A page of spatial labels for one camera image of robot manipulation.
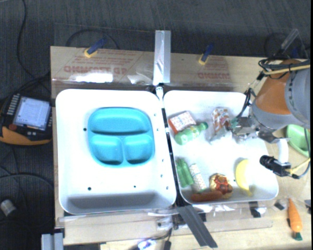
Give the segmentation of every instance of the toy carrot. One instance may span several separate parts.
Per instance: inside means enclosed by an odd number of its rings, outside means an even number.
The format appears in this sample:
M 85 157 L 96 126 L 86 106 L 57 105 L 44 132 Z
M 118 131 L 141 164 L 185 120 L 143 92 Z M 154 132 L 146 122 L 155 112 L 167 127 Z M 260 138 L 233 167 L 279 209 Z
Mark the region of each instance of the toy carrot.
M 288 218 L 290 220 L 290 227 L 294 232 L 293 238 L 297 241 L 301 241 L 303 238 L 300 232 L 303 229 L 303 223 L 291 198 L 288 199 Z

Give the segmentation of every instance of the green bowl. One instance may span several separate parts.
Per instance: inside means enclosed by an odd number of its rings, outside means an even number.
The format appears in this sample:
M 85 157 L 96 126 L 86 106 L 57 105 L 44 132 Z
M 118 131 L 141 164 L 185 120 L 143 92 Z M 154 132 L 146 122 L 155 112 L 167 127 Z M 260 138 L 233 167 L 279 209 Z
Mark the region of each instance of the green bowl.
M 308 144 L 309 147 L 311 146 L 311 135 L 308 130 L 306 130 Z M 298 125 L 288 125 L 286 127 L 286 137 L 290 138 L 289 144 L 294 149 L 296 149 L 299 153 L 303 154 L 304 156 L 308 157 L 308 148 L 305 138 L 305 131 L 304 128 Z

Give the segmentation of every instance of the device button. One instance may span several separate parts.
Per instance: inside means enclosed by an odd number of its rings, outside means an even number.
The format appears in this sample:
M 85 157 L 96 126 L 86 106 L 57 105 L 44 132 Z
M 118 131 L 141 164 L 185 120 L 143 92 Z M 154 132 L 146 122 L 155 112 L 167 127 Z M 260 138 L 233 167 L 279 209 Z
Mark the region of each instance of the device button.
M 11 131 L 16 131 L 17 130 L 17 126 L 15 124 L 9 124 L 8 128 L 11 130 Z

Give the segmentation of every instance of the device screen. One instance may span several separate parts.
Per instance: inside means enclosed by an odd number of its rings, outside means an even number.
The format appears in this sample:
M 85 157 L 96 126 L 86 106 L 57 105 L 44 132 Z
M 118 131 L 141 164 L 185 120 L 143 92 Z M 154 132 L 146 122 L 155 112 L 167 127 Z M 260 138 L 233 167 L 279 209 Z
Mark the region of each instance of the device screen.
M 50 110 L 49 102 L 22 96 L 13 124 L 45 131 Z

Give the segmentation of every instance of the dark gray floor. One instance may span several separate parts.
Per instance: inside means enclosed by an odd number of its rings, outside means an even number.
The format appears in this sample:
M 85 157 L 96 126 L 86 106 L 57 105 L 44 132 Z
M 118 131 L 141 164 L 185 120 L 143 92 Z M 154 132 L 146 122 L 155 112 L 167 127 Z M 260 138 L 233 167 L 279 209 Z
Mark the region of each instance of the dark gray floor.
M 213 54 L 236 56 L 271 55 L 292 29 L 298 29 L 300 37 L 290 54 L 306 58 L 301 39 L 310 56 L 311 0 L 24 1 L 25 22 L 23 0 L 0 3 L 0 99 L 45 75 L 50 46 L 65 45 L 86 27 L 108 31 L 113 36 L 109 48 L 152 51 L 154 31 L 170 30 L 172 52 L 201 53 L 212 42 Z M 70 45 L 88 46 L 96 38 L 85 32 Z M 47 79 L 43 84 L 49 87 Z M 49 95 L 40 85 L 33 91 Z M 7 171 L 29 173 L 51 182 L 52 162 L 51 143 L 26 148 L 0 142 L 0 177 Z M 0 210 L 0 249 L 39 249 L 40 234 L 53 229 L 53 190 L 40 179 L 6 178 L 0 180 L 0 202 L 5 198 L 14 202 L 20 216 L 8 221 Z

